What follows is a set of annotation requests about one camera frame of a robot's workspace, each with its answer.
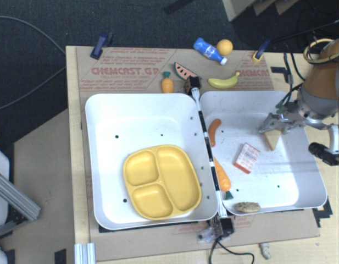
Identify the red watermelon slice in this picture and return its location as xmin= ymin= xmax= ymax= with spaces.
xmin=173 ymin=62 xmax=199 ymax=82

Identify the yellow orange fruit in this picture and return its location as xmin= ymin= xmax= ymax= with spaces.
xmin=216 ymin=38 xmax=234 ymax=57

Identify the black cylinder on white bracket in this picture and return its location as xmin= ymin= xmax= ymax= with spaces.
xmin=308 ymin=123 xmax=339 ymax=167

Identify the yellow banana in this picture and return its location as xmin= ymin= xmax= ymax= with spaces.
xmin=207 ymin=71 xmax=241 ymax=90

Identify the short orange carrot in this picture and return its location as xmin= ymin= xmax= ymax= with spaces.
xmin=161 ymin=70 xmax=175 ymax=94

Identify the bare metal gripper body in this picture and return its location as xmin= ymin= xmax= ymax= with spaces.
xmin=271 ymin=102 xmax=334 ymax=131

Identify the tan sandwich wedge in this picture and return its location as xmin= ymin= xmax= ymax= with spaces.
xmin=262 ymin=129 xmax=283 ymax=152

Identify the brown biscuit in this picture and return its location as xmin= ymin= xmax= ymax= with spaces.
xmin=235 ymin=201 xmax=262 ymax=214

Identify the orange sausage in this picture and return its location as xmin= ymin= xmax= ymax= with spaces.
xmin=207 ymin=118 xmax=223 ymax=148

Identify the yellow divided plate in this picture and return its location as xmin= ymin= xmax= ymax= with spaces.
xmin=123 ymin=144 xmax=202 ymax=221

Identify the orange and white carton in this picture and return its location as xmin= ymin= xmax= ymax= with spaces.
xmin=232 ymin=142 xmax=261 ymax=175

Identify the blue bottle white cap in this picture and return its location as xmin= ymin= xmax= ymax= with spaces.
xmin=192 ymin=37 xmax=229 ymax=66

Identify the white plastic tray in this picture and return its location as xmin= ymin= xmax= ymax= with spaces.
xmin=199 ymin=90 xmax=329 ymax=217
xmin=84 ymin=92 xmax=220 ymax=231

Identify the thin black and white rod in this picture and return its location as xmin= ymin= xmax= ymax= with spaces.
xmin=191 ymin=87 xmax=228 ymax=218

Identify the long orange carrot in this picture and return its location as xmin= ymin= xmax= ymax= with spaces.
xmin=213 ymin=156 xmax=234 ymax=201

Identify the brown cardboard board red print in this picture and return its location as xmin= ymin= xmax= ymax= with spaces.
xmin=75 ymin=46 xmax=321 ymax=262

